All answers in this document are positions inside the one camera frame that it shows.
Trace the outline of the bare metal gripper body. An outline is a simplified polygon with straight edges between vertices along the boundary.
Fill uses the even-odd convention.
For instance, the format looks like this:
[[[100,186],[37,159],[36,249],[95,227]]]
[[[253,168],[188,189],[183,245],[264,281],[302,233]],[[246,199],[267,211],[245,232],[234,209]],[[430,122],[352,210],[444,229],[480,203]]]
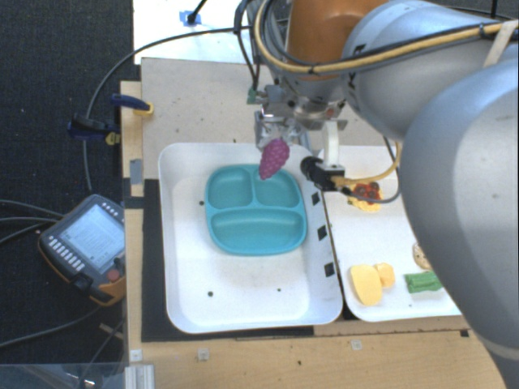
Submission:
[[[281,85],[267,85],[264,92],[262,118],[266,123],[300,126],[304,130],[321,130],[327,122],[335,122],[339,130],[348,125],[348,120],[341,117],[345,100],[311,99]]]

